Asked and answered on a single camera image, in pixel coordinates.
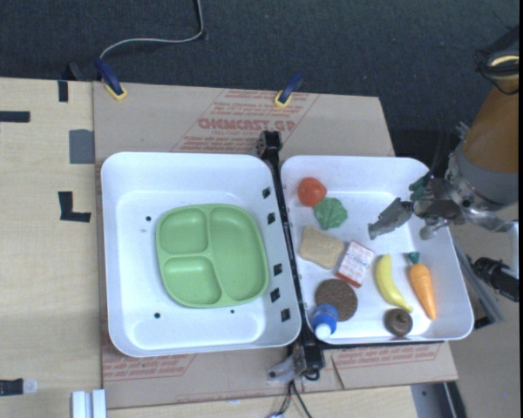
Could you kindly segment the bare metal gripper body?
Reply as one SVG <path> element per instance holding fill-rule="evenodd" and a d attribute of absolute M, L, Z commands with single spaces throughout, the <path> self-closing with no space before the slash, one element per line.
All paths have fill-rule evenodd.
<path fill-rule="evenodd" d="M 413 212 L 428 233 L 449 224 L 470 223 L 490 232 L 511 228 L 499 211 L 519 198 L 519 174 L 487 170 L 472 163 L 450 163 L 442 178 L 430 173 L 411 184 Z"/>

